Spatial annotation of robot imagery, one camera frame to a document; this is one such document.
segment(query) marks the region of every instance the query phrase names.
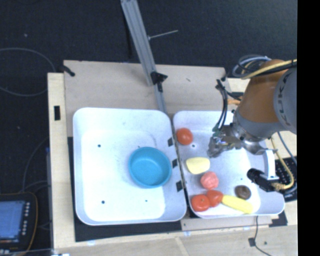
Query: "screen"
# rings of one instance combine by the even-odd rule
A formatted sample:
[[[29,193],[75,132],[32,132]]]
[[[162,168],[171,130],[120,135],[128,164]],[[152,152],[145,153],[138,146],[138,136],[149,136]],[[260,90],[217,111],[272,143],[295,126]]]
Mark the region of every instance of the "screen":
[[[19,237],[24,205],[23,200],[0,202],[0,239]]]

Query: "red tomato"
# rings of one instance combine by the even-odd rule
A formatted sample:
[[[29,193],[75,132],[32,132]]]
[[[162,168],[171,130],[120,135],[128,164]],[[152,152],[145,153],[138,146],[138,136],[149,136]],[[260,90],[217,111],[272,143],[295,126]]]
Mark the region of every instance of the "red tomato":
[[[189,145],[194,140],[194,136],[188,128],[178,129],[176,131],[176,138],[182,145]]]
[[[191,205],[196,212],[204,212],[209,209],[210,201],[205,194],[197,194],[192,197]]]
[[[206,193],[206,196],[209,198],[210,206],[216,207],[218,204],[221,203],[222,198],[224,197],[224,194],[218,190],[209,190]]]

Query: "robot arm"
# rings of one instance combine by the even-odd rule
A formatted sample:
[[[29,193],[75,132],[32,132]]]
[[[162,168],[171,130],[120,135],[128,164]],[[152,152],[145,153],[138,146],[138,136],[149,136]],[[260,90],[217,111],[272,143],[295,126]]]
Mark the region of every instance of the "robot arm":
[[[261,69],[280,64],[270,60]],[[233,121],[211,137],[208,156],[217,157],[226,150],[245,148],[254,155],[267,149],[261,141],[280,131],[297,134],[297,67],[251,78]]]

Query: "black floor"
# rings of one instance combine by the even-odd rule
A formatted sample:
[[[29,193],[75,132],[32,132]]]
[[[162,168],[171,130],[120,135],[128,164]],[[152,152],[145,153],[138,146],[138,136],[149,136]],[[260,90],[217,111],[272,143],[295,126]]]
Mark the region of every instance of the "black floor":
[[[139,6],[149,36],[178,30],[151,39],[156,64],[229,71],[248,54],[297,58],[298,0],[140,0]],[[47,179],[47,73],[61,72],[64,60],[137,63],[130,46],[120,0],[1,1],[1,193],[21,191],[25,173],[26,187]],[[45,224],[32,249],[50,248],[48,187],[42,182],[26,191],[38,197]]]

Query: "black clamp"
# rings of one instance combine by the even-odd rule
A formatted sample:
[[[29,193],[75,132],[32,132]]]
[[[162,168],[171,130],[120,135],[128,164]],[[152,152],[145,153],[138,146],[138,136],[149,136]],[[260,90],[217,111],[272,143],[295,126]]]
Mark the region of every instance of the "black clamp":
[[[275,182],[274,180],[271,182],[270,180],[265,179],[262,175],[264,173],[261,170],[257,170],[251,168],[247,173],[246,176],[255,184],[257,184],[262,190],[266,192],[275,191],[275,187],[271,184]]]
[[[68,73],[68,74],[69,74],[70,76],[72,76],[72,77],[74,77],[74,76],[76,75],[76,73],[72,72],[72,71],[70,70],[70,68],[68,68],[68,67],[65,66],[65,65],[60,66],[58,69],[59,69],[59,71],[61,71],[61,72],[66,72],[66,73]]]
[[[165,74],[157,73],[155,71],[153,71],[150,75],[151,75],[152,83],[154,85],[157,85],[158,91],[162,93],[164,91],[162,88],[162,82],[166,80],[168,76]]]

